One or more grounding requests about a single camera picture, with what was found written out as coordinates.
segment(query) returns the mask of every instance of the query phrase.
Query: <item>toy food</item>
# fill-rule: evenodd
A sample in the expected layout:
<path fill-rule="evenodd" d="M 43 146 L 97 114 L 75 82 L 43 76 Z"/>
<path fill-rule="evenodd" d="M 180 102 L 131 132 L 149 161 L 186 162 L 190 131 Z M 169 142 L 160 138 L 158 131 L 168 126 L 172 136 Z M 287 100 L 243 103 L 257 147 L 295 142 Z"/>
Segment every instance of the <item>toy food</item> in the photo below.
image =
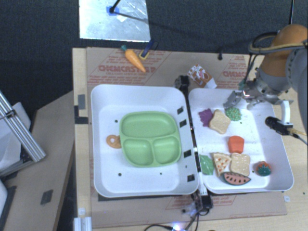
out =
<path fill-rule="evenodd" d="M 244 150 L 244 139 L 240 136 L 231 136 L 228 141 L 230 153 L 242 153 Z"/>
<path fill-rule="evenodd" d="M 231 172 L 222 173 L 222 177 L 230 185 L 236 185 L 236 186 L 244 185 L 251 180 L 249 177 L 245 175 L 231 173 Z"/>
<path fill-rule="evenodd" d="M 199 158 L 202 173 L 204 173 L 205 175 L 212 175 L 214 171 L 214 164 L 212 159 L 210 159 L 206 155 L 199 155 Z"/>
<path fill-rule="evenodd" d="M 210 109 L 207 109 L 207 110 L 204 110 L 202 112 L 199 112 L 198 114 L 199 114 L 200 119 L 203 123 L 203 127 L 208 127 L 208 123 L 213 117 L 212 111 Z"/>
<path fill-rule="evenodd" d="M 271 174 L 271 166 L 266 162 L 262 161 L 257 166 L 257 172 L 260 176 L 268 176 Z"/>
<path fill-rule="evenodd" d="M 230 107 L 226 109 L 226 116 L 230 118 L 231 121 L 241 120 L 242 114 L 238 108 Z"/>
<path fill-rule="evenodd" d="M 226 117 L 226 115 L 222 111 L 215 110 L 213 118 L 208 123 L 208 126 L 210 129 L 213 129 L 220 134 L 224 134 L 226 133 L 230 122 L 230 119 Z"/>
<path fill-rule="evenodd" d="M 247 154 L 232 153 L 230 170 L 233 173 L 249 176 L 250 156 Z"/>
<path fill-rule="evenodd" d="M 106 138 L 106 142 L 112 148 L 115 148 L 115 149 L 120 149 L 121 148 L 120 136 L 109 135 Z"/>
<path fill-rule="evenodd" d="M 133 50 L 128 50 L 126 45 L 122 45 L 121 49 L 125 52 L 125 57 L 127 60 L 129 60 L 131 64 L 145 73 L 145 68 L 136 53 Z"/>
<path fill-rule="evenodd" d="M 213 158 L 214 158 L 217 176 L 219 177 L 223 173 L 225 168 L 229 165 L 231 158 L 224 153 L 214 153 Z"/>

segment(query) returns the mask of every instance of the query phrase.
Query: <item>cardboard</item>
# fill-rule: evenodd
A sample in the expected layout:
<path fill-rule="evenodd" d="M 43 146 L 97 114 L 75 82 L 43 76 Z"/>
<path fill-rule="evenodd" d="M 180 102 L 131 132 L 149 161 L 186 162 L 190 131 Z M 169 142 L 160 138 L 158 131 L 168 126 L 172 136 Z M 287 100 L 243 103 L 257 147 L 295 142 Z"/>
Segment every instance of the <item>cardboard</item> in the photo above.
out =
<path fill-rule="evenodd" d="M 151 51 L 143 62 L 143 74 L 131 66 L 123 52 L 111 48 L 87 48 L 87 89 L 99 84 L 173 86 L 179 75 L 187 75 L 192 65 L 200 64 L 214 78 L 218 88 L 237 89 L 246 74 L 247 56 L 225 54 L 218 60 L 216 54 Z M 190 89 L 198 85 L 191 82 Z M 87 100 L 91 121 L 90 100 Z M 89 122 L 90 201 L 93 228 L 183 222 L 190 217 L 182 209 L 192 203 L 190 195 L 150 198 L 107 199 L 99 196 L 93 185 L 92 127 Z M 248 218 L 286 215 L 281 192 L 215 195 L 214 207 L 200 220 Z"/>

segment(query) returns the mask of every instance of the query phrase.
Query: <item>toy bread slice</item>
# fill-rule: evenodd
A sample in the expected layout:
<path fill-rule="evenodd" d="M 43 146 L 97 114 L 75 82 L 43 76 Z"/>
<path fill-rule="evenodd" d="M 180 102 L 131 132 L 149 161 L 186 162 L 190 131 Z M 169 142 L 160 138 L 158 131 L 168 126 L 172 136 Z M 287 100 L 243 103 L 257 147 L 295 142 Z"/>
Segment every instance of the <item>toy bread slice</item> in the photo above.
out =
<path fill-rule="evenodd" d="M 231 120 L 220 110 L 215 110 L 213 118 L 208 123 L 210 129 L 217 131 L 220 134 L 226 133 Z"/>
<path fill-rule="evenodd" d="M 247 154 L 232 153 L 230 170 L 244 176 L 249 176 L 250 156 Z"/>
<path fill-rule="evenodd" d="M 217 176 L 219 177 L 223 173 L 225 168 L 229 165 L 231 158 L 224 153 L 214 153 L 213 158 Z"/>

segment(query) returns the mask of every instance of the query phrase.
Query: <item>toy carrot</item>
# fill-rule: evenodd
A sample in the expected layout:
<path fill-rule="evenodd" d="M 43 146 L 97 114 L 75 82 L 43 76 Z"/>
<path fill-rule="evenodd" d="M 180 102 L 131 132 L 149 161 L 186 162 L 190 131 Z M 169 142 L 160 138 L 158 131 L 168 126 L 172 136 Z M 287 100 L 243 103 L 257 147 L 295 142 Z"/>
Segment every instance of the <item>toy carrot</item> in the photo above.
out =
<path fill-rule="evenodd" d="M 145 73 L 145 68 L 143 64 L 133 50 L 128 50 L 126 45 L 122 45 L 121 50 L 125 51 L 126 59 L 129 60 L 131 64 L 133 64 L 135 67 Z"/>

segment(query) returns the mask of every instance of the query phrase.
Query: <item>toy watermelon slice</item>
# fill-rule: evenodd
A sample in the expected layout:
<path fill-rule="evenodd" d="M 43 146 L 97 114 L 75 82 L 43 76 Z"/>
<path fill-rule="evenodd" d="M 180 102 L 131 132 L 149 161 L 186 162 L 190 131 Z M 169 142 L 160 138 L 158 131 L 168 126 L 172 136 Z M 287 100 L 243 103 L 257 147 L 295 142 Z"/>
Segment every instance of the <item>toy watermelon slice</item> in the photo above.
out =
<path fill-rule="evenodd" d="M 230 185 L 240 186 L 248 183 L 251 179 L 245 175 L 224 172 L 222 173 L 223 179 Z"/>

